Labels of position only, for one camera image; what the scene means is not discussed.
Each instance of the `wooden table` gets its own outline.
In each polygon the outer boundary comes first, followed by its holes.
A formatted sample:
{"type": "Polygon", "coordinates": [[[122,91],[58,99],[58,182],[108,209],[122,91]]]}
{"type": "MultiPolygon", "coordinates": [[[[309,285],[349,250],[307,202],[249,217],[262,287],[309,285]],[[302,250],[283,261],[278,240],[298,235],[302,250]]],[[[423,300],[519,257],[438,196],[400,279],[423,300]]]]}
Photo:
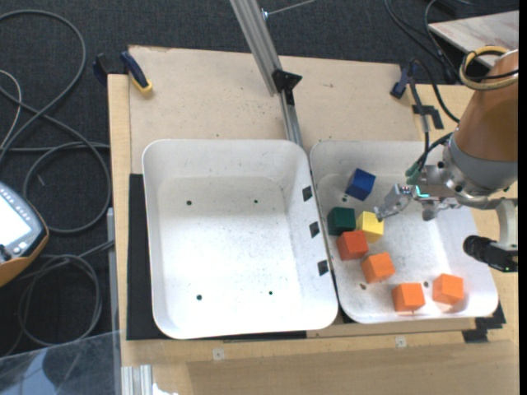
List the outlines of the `wooden table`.
{"type": "MultiPolygon", "coordinates": [[[[168,393],[344,394],[519,393],[518,276],[492,272],[507,323],[488,331],[487,343],[465,343],[474,318],[363,325],[335,323],[302,340],[126,341],[128,176],[141,173],[140,155],[161,137],[285,138],[277,98],[271,98],[250,54],[132,47],[154,84],[141,95],[125,75],[110,75],[111,163],[114,190],[119,323],[123,365],[152,365],[154,382],[168,393]],[[218,120],[222,110],[222,120],[218,120]],[[258,116],[251,116],[258,110],[258,116]],[[224,360],[214,360],[220,352],[224,360]]],[[[378,63],[281,58],[304,76],[295,89],[305,148],[318,140],[422,138],[410,106],[389,95],[399,68],[378,63]]],[[[472,95],[441,86],[450,110],[463,113],[472,95]]],[[[430,86],[419,86],[435,105],[430,86]]],[[[442,115],[446,130],[454,124],[442,115]]],[[[433,132],[435,139],[443,132],[433,132]]],[[[517,186],[507,194],[517,194],[517,186]]],[[[492,212],[474,212],[481,235],[497,239],[492,212]]]]}

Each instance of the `block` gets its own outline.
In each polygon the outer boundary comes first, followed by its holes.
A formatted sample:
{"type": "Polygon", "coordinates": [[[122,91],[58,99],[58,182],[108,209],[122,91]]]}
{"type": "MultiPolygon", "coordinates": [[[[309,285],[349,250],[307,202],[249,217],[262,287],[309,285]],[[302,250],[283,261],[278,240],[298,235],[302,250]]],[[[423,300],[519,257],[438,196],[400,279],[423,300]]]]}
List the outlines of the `block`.
{"type": "Polygon", "coordinates": [[[405,282],[392,289],[396,312],[413,312],[425,305],[425,295],[419,282],[405,282]]]}
{"type": "Polygon", "coordinates": [[[368,284],[384,281],[395,274],[395,267],[388,252],[372,254],[361,263],[368,284]]]}
{"type": "Polygon", "coordinates": [[[329,235],[341,235],[356,228],[355,210],[350,207],[334,207],[328,214],[329,235]]]}
{"type": "Polygon", "coordinates": [[[364,211],[357,218],[357,230],[364,231],[368,243],[375,243],[385,232],[385,221],[377,220],[373,212],[364,211]]]}
{"type": "Polygon", "coordinates": [[[454,305],[464,298],[463,278],[442,273],[433,283],[432,299],[454,305]]]}
{"type": "Polygon", "coordinates": [[[346,194],[365,201],[370,196],[375,176],[360,168],[355,169],[346,185],[346,194]]]}
{"type": "Polygon", "coordinates": [[[362,230],[344,231],[337,239],[337,247],[341,260],[360,259],[369,250],[362,230]]]}

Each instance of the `empty white tray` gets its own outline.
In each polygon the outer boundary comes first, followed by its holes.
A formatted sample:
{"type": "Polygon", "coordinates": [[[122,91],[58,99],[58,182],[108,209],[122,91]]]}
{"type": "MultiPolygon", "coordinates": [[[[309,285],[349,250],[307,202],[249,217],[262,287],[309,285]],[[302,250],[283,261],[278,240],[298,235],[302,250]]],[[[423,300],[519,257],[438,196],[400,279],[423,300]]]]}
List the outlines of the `empty white tray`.
{"type": "MultiPolygon", "coordinates": [[[[437,148],[428,163],[441,158],[437,148]]],[[[367,284],[361,259],[342,261],[337,237],[327,232],[326,218],[333,207],[355,209],[358,217],[384,200],[394,184],[404,184],[404,171],[422,154],[420,142],[326,141],[313,147],[310,163],[329,254],[333,262],[339,302],[359,323],[396,322],[426,318],[482,317],[497,307],[497,289],[489,266],[465,254],[463,242],[478,232],[467,207],[439,212],[432,221],[421,217],[421,205],[412,201],[396,216],[385,218],[384,235],[369,244],[369,253],[388,252],[396,273],[385,281],[367,284]],[[344,192],[356,168],[376,176],[373,191],[362,202],[344,192]],[[455,306],[432,300],[432,282],[441,273],[464,278],[464,300],[455,306]],[[397,313],[391,289],[402,282],[420,282],[426,304],[415,313],[397,313]]]]}
{"type": "Polygon", "coordinates": [[[142,157],[157,326],[177,339],[329,326],[338,311],[306,153],[160,140],[142,157]]]}

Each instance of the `black floor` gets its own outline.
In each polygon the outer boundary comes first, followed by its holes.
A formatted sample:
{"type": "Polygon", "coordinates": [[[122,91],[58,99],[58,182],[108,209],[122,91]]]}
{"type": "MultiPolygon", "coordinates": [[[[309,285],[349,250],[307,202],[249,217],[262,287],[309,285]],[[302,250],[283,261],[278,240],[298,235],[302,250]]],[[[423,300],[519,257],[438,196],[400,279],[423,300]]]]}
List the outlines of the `black floor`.
{"type": "MultiPolygon", "coordinates": [[[[271,12],[303,1],[259,0],[259,3],[271,12]]],[[[433,7],[430,22],[519,7],[519,0],[465,0],[477,6],[442,1],[453,5],[455,15],[433,7]]],[[[397,64],[418,57],[429,66],[438,83],[447,83],[445,69],[433,55],[435,49],[424,30],[427,2],[391,2],[397,15],[417,32],[402,31],[387,12],[384,0],[315,0],[271,16],[268,25],[282,55],[397,64]],[[418,42],[408,34],[417,37],[418,42]]],[[[228,0],[0,0],[0,69],[20,82],[22,100],[39,112],[61,94],[81,67],[76,85],[45,114],[66,123],[90,142],[108,143],[105,88],[96,80],[91,63],[98,53],[105,53],[121,69],[119,53],[129,44],[249,51],[228,0]],[[10,15],[20,10],[51,12],[73,23],[86,43],[86,63],[82,64],[78,37],[65,23],[35,12],[10,15]]],[[[458,63],[460,55],[450,51],[458,63]]],[[[422,72],[417,77],[419,81],[429,81],[422,72]]],[[[15,86],[5,74],[0,74],[0,86],[16,94],[15,86]]],[[[11,127],[15,112],[16,106],[0,96],[0,142],[11,127]]],[[[27,109],[22,110],[17,127],[32,116],[27,109]]],[[[12,147],[53,147],[79,139],[48,119],[38,118],[12,147]]],[[[103,165],[108,165],[109,149],[102,147],[97,152],[103,165]]],[[[55,152],[32,170],[41,155],[42,152],[9,151],[0,160],[0,181],[18,192],[26,187],[27,197],[48,225],[56,229],[44,254],[78,255],[103,244],[107,228],[105,216],[100,214],[109,203],[100,162],[84,148],[55,152]],[[63,233],[82,228],[99,217],[87,230],[73,235],[63,233]]],[[[47,260],[38,259],[30,272],[41,270],[47,260]]],[[[100,318],[91,332],[94,335],[111,329],[107,253],[92,254],[86,260],[98,276],[102,300],[100,318]]],[[[96,292],[94,282],[79,265],[57,268],[34,282],[28,305],[21,304],[22,295],[30,288],[32,278],[21,276],[0,288],[0,356],[17,341],[21,329],[19,314],[27,332],[46,342],[69,341],[89,329],[96,292]]],[[[40,346],[23,334],[11,352],[40,346]]]]}

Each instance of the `blue block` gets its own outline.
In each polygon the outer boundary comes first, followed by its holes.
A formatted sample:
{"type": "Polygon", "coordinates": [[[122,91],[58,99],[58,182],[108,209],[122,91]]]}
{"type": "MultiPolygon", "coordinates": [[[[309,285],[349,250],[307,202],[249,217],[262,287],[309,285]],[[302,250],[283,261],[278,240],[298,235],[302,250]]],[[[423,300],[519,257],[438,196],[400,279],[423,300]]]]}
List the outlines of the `blue block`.
{"type": "Polygon", "coordinates": [[[373,174],[357,168],[347,182],[346,194],[364,201],[370,195],[374,182],[375,176],[373,174]]]}

